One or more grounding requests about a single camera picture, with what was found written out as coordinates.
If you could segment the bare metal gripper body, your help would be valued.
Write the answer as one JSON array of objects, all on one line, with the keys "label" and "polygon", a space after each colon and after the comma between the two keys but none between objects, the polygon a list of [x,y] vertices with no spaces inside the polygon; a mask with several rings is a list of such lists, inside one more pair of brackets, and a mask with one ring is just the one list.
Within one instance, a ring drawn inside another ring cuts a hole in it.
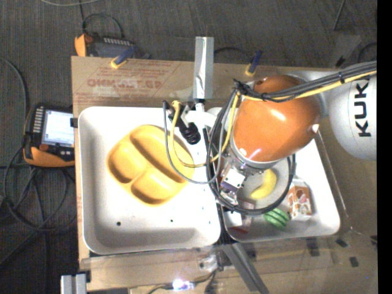
[{"label": "bare metal gripper body", "polygon": [[250,201],[251,193],[262,185],[264,170],[234,161],[227,162],[218,185],[220,196],[237,206],[241,200]]}]

